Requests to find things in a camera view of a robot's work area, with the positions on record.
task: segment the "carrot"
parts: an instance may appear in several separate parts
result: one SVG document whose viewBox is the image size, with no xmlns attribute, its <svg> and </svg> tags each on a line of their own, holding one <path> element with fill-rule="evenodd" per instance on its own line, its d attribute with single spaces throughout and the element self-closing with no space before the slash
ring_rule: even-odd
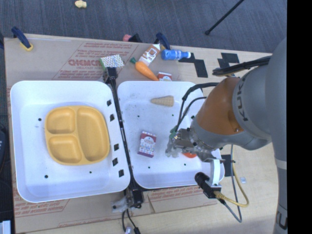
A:
<svg viewBox="0 0 312 234">
<path fill-rule="evenodd" d="M 150 68 L 144 62 L 137 61 L 135 66 L 136 70 L 138 70 L 141 74 L 143 74 L 147 78 L 151 80 L 159 80 L 157 76 L 150 70 Z"/>
</svg>

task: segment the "black hole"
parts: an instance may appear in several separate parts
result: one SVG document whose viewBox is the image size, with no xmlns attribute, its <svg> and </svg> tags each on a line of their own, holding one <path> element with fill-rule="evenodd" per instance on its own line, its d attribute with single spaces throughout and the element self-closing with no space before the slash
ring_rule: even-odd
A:
<svg viewBox="0 0 312 234">
<path fill-rule="evenodd" d="M 119 177 L 122 177 L 122 176 L 124 176 L 125 175 L 125 173 L 123 172 L 123 170 L 120 170 L 119 171 Z"/>
<path fill-rule="evenodd" d="M 116 166 L 118 164 L 118 159 L 114 158 L 112 162 L 113 162 L 113 166 Z"/>
</svg>

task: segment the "gray carpet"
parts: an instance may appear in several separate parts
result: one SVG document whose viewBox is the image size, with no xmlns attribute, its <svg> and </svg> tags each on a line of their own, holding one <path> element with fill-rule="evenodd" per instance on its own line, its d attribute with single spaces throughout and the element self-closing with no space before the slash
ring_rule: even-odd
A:
<svg viewBox="0 0 312 234">
<path fill-rule="evenodd" d="M 13 37 L 16 26 L 25 33 L 92 39 L 122 40 L 138 33 L 152 43 L 156 33 L 171 45 L 271 53 L 287 35 L 287 0 L 245 0 L 220 23 L 213 26 L 240 0 L 0 0 L 0 32 Z M 7 126 L 4 53 L 0 49 L 0 123 Z M 0 179 L 10 183 L 9 162 Z M 0 198 L 2 219 L 12 217 L 7 209 L 11 194 Z"/>
</svg>

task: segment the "plastic bottle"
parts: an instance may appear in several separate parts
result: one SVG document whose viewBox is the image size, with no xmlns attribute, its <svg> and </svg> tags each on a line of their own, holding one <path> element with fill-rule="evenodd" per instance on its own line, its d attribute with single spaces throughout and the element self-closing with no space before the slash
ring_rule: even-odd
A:
<svg viewBox="0 0 312 234">
<path fill-rule="evenodd" d="M 190 58 L 191 52 L 183 52 L 177 49 L 164 49 L 161 52 L 161 58 L 163 60 L 180 60 L 182 58 Z"/>
</svg>

